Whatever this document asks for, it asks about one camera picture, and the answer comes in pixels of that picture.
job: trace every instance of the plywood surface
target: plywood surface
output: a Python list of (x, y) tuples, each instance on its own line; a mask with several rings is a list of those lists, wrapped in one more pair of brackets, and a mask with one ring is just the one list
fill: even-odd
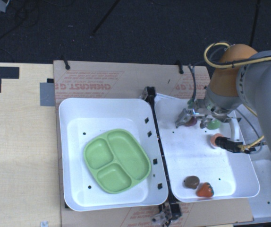
[(0, 227), (61, 226), (55, 107), (40, 106), (50, 64), (10, 64), (0, 93)]

